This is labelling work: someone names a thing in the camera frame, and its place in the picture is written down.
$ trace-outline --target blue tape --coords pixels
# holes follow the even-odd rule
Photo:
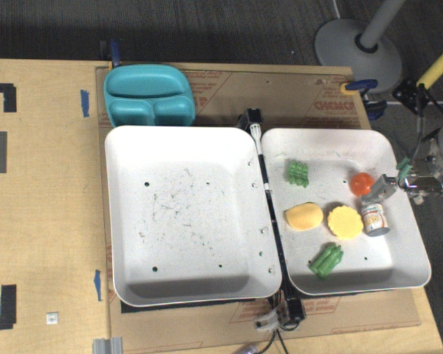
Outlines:
[[[89,93],[88,91],[84,91],[83,89],[80,90],[80,105],[82,106],[83,117],[84,118],[90,117]]]
[[[98,301],[102,301],[102,281],[100,280],[100,270],[95,270],[94,276],[95,290],[97,290]]]
[[[375,79],[358,80],[349,83],[346,86],[347,91],[359,91],[361,89],[374,89],[377,88],[379,83]]]

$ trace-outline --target metal rod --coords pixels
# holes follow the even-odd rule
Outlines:
[[[406,0],[384,0],[371,23],[361,35],[360,44],[364,48],[373,49],[378,44],[405,1]]]

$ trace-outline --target lamp base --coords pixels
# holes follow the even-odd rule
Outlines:
[[[400,54],[385,37],[371,51],[360,49],[356,38],[366,27],[355,20],[335,20],[325,24],[315,37],[315,53],[322,66],[348,66],[352,68],[355,80],[377,80],[378,85],[371,93],[389,91],[402,76]]]

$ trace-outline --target yellow pole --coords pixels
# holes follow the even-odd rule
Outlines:
[[[438,60],[423,74],[416,85],[425,85],[425,89],[430,89],[431,86],[443,75],[443,54]]]

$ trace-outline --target gray lamp stand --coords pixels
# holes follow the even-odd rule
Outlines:
[[[392,89],[402,76],[402,60],[384,32],[406,0],[384,0],[366,25],[339,19],[323,27],[315,37],[315,53],[323,66],[349,66],[356,80],[375,79],[373,93]]]

